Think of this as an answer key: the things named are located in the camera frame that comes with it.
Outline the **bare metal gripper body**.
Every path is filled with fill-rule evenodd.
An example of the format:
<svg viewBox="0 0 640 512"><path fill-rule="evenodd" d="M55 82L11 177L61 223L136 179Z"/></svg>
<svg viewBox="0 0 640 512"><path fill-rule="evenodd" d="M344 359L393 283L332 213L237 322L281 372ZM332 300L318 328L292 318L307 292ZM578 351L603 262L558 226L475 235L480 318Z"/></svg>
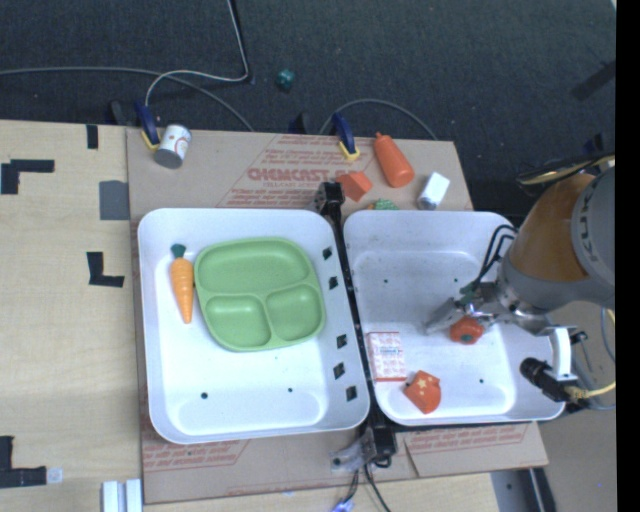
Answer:
<svg viewBox="0 0 640 512"><path fill-rule="evenodd" d="M517 296L501 282L471 282L464 287L466 315L477 320L479 314L495 314L496 323L510 323L525 331L543 331L546 312Z"/></svg>

